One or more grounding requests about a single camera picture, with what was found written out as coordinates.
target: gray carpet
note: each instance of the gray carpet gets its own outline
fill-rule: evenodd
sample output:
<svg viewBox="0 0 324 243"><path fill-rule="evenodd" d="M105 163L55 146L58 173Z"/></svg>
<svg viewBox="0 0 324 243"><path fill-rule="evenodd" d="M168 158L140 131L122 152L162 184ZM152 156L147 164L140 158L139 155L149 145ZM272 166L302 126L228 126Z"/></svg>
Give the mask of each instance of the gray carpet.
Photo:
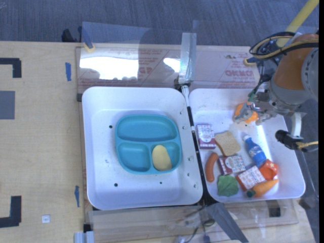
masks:
<svg viewBox="0 0 324 243"><path fill-rule="evenodd" d="M252 46L284 31L308 0L0 0L0 40L61 42L69 29L79 39L83 22L118 24L197 32L199 45ZM319 7L300 32L316 32ZM318 103L306 102L302 110L302 136L318 140ZM318 197L318 151L298 152L305 177L310 178L306 199ZM319 241L318 203L309 208L309 220Z"/></svg>

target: yellow potato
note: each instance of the yellow potato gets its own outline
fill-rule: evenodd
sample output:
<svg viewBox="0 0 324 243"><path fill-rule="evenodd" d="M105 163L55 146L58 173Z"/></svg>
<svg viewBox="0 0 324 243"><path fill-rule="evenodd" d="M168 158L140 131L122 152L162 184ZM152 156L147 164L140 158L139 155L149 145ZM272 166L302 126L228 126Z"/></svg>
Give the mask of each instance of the yellow potato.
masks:
<svg viewBox="0 0 324 243"><path fill-rule="evenodd" d="M157 145L153 148L152 160L154 167L159 171L165 171L172 168L167 149L162 145Z"/></svg>

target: green toy vegetable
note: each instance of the green toy vegetable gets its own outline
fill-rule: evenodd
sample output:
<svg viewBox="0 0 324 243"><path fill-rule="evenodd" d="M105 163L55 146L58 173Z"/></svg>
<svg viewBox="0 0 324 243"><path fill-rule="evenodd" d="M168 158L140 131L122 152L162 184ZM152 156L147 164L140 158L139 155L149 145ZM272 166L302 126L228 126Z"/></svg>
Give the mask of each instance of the green toy vegetable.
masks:
<svg viewBox="0 0 324 243"><path fill-rule="evenodd" d="M217 187L218 195L229 197L238 193L237 180L231 175L219 176Z"/></svg>

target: yellow pole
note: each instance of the yellow pole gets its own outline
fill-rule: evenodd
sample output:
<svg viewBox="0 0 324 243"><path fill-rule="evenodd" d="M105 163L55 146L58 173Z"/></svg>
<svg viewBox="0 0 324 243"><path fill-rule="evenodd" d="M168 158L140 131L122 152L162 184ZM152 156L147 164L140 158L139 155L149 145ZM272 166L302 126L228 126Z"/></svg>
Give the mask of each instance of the yellow pole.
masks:
<svg viewBox="0 0 324 243"><path fill-rule="evenodd" d="M310 13L315 9L318 3L319 0L308 0L304 7L300 10L298 15L295 17L295 19L287 27L286 31L295 32L310 15ZM286 38L280 38L277 40L277 45L278 47L283 47L287 42L288 40Z"/></svg>

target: sausage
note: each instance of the sausage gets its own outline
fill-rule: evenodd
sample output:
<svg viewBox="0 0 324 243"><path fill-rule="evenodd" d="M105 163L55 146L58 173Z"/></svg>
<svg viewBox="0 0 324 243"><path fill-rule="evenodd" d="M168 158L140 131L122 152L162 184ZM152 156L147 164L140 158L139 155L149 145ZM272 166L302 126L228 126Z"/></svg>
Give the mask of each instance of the sausage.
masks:
<svg viewBox="0 0 324 243"><path fill-rule="evenodd" d="M218 154L215 152L213 152L207 159L206 166L205 166L205 175L208 182L213 182L215 180L213 168L214 168L214 163L217 161L217 159L218 159Z"/></svg>

